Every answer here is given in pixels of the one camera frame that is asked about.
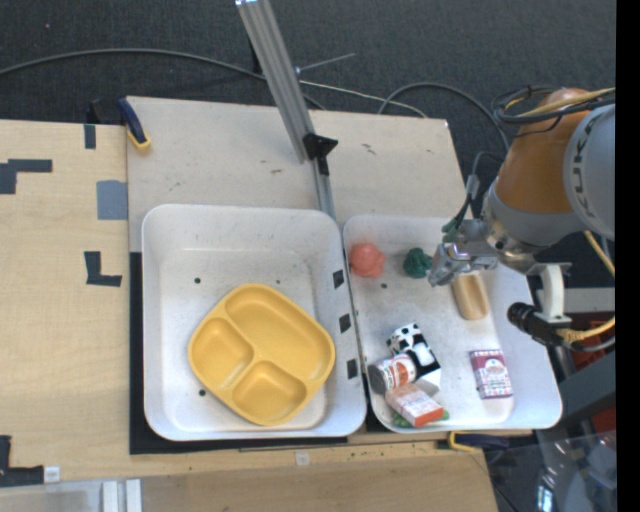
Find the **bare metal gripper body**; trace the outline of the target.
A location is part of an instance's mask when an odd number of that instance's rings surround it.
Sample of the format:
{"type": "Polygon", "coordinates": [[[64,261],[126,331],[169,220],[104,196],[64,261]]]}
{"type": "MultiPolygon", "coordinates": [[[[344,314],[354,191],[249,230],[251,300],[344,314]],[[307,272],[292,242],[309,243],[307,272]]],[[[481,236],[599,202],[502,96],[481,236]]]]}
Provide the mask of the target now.
{"type": "Polygon", "coordinates": [[[512,270],[526,274],[533,267],[533,255],[526,252],[527,245],[498,231],[479,219],[450,220],[442,228],[442,240],[433,258],[448,259],[451,274],[454,260],[477,259],[480,270],[493,270],[502,264],[512,270]]]}

